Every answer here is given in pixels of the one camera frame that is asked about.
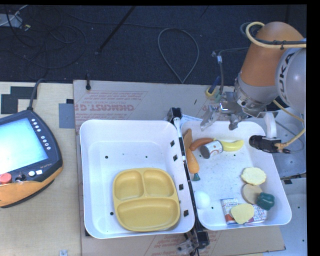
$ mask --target red emergency stop button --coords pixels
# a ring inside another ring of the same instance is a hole
[[[0,174],[0,185],[9,184],[12,182],[12,176],[9,172]]]

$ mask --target table surface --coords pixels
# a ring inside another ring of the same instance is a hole
[[[64,167],[54,182],[37,196],[9,208],[0,208],[1,255],[31,256],[41,252],[42,255],[58,256],[63,255],[62,250],[66,250],[68,256],[151,256],[158,252],[157,245],[166,238],[159,235],[148,235],[101,240],[85,236],[83,212],[81,211],[82,195],[79,193],[82,190],[82,181],[77,162],[79,160],[77,157],[77,145],[79,144],[77,129],[60,128],[59,120],[59,106],[66,104],[68,99],[74,99],[77,93],[74,86],[78,86],[79,83],[82,86],[85,81],[78,80],[73,84],[41,83],[38,87],[37,99],[33,102],[33,108],[55,135],[62,153]],[[34,83],[1,82],[0,94],[10,94],[11,87],[33,86]],[[199,89],[195,89],[194,85],[186,86],[199,91]],[[106,90],[114,90],[113,88],[112,82],[107,83]],[[25,110],[28,105],[28,99],[19,99],[18,111]],[[163,104],[160,116],[163,115],[165,109],[169,110]],[[236,245],[234,247],[237,248],[233,255],[243,255],[248,252],[248,247],[251,247],[252,242],[241,243],[248,241],[248,239],[259,241],[258,235],[262,235],[266,241],[262,247],[256,244],[249,249],[249,252],[254,255],[262,255],[259,252],[284,250],[285,248],[278,226],[257,227],[250,229],[250,231],[245,231],[248,230],[247,228],[241,230],[244,231],[233,229],[211,234],[213,237],[210,240],[211,252],[214,250],[216,255],[223,255],[224,248],[228,247],[228,244],[224,243],[231,241],[231,244]]]

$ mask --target toy banana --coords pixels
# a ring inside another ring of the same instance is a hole
[[[192,142],[192,144],[190,145],[190,150],[191,151],[195,151],[198,147],[208,144],[210,142],[216,141],[215,138],[209,138],[209,137],[205,137],[205,138],[199,138],[195,141]],[[237,151],[239,149],[242,148],[242,146],[244,145],[244,140],[243,139],[239,139],[233,142],[227,142],[227,141],[222,141],[222,140],[218,140],[224,151]]]
[[[219,142],[222,145],[223,151],[237,151],[237,150],[241,149],[242,146],[244,145],[243,139],[239,139],[234,142],[227,142],[227,141],[219,140]]]

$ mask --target yellow cable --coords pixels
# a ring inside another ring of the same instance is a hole
[[[304,134],[306,131],[305,128],[303,128],[296,136],[294,136],[292,139],[287,141],[286,143],[275,143],[274,145],[278,148],[279,151],[282,151],[285,147],[289,146],[292,142],[297,140],[302,134]]]
[[[292,114],[292,113],[290,113],[288,110],[286,110],[286,109],[285,109],[283,106],[281,106],[275,99],[274,99],[272,102],[273,102],[274,104],[276,104],[276,106],[277,106],[278,108],[280,108],[281,110],[283,110],[284,112],[286,112],[287,114],[289,114],[290,116],[292,116],[293,118],[299,120],[299,121],[302,122],[302,123],[305,122],[302,118],[300,118],[300,117],[296,116],[295,114]]]
[[[274,104],[276,104],[277,107],[279,107],[281,110],[283,110],[284,112],[286,112],[287,114],[289,114],[290,116],[292,116],[292,117],[294,117],[295,119],[301,121],[302,123],[305,122],[302,118],[300,118],[300,117],[298,117],[298,116],[290,113],[288,110],[286,110],[286,109],[285,109],[283,106],[281,106],[275,99],[274,99],[272,102],[273,102]],[[289,146],[291,143],[293,143],[295,140],[297,140],[302,134],[304,134],[305,131],[306,131],[306,129],[303,128],[296,136],[294,136],[294,137],[293,137],[292,139],[290,139],[289,141],[287,141],[287,142],[285,142],[285,143],[276,143],[276,144],[274,144],[274,145],[278,148],[279,151],[282,151],[285,147]]]
[[[249,29],[254,26],[254,25],[259,25],[259,26],[264,26],[262,22],[251,22],[249,25],[246,26],[245,28],[245,34],[249,38],[249,40],[254,43],[257,46],[265,47],[265,48],[274,48],[274,49],[282,49],[282,48],[307,48],[307,43],[297,43],[297,44],[267,44],[263,42],[259,42],[256,40],[249,32]]]

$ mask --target green toy pepper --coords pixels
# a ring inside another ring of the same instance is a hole
[[[275,197],[272,194],[261,192],[257,198],[256,204],[267,211],[275,205]]]

